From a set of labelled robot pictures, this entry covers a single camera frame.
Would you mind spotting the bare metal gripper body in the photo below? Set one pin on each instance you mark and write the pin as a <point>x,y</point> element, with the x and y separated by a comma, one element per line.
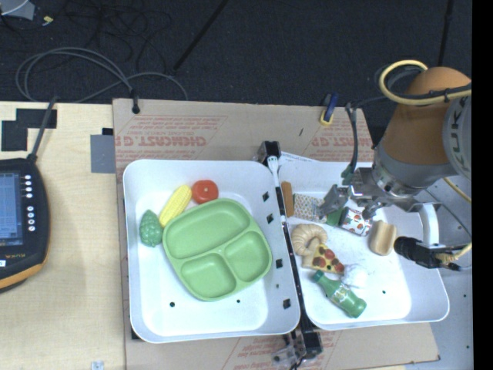
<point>371,191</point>

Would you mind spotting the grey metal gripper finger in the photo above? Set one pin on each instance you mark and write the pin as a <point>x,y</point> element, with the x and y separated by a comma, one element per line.
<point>370,210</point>
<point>333,200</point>

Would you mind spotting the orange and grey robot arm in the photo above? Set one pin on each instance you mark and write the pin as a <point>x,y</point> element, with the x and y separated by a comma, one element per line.
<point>418,129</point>

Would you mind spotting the green-capped strawberry print bottle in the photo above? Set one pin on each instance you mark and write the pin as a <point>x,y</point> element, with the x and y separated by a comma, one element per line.
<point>356,224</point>

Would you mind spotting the tan hot dog bun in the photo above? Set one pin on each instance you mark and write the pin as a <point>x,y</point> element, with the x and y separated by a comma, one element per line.
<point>381,237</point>

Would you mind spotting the patterned white packet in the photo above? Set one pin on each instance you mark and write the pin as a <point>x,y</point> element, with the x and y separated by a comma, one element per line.
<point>304,206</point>

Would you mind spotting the tan croissant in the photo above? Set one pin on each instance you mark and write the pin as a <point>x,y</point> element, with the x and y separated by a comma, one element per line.
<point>302,235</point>

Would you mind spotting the white printed paper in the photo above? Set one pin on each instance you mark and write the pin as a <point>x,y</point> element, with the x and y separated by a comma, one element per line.
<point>298,157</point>

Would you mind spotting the pizza slice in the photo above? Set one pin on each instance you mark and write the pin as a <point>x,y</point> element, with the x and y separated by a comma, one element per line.
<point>325,258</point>

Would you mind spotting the thin black and white rod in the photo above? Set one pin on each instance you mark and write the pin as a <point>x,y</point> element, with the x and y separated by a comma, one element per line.
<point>291,253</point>

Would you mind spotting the white fluffy ball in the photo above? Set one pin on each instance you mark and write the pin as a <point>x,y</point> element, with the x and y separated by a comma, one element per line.
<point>357,278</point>

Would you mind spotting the white plastic tray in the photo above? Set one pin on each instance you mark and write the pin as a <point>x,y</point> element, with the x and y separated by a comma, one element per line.
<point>154,283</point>
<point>393,283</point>

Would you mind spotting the green bottle yellow label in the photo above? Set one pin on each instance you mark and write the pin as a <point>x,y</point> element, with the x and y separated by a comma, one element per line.
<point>341,295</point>

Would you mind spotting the red tomato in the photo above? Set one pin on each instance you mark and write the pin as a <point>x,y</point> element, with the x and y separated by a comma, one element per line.
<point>205,191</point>

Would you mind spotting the green divided plate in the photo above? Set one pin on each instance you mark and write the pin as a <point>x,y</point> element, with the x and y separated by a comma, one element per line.
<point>208,241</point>

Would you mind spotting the brown cardboard board red print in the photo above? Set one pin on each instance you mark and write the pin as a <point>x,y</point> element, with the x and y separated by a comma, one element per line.
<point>215,133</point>

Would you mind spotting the yellow corn cob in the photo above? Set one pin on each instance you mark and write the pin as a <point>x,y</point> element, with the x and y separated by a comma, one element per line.
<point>176,204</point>

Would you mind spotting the green artichoke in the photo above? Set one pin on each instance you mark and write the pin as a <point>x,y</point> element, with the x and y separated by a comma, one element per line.
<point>151,229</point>

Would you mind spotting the black cylinder on white bracket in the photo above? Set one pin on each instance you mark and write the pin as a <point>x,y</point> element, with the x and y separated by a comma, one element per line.
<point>414,248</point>

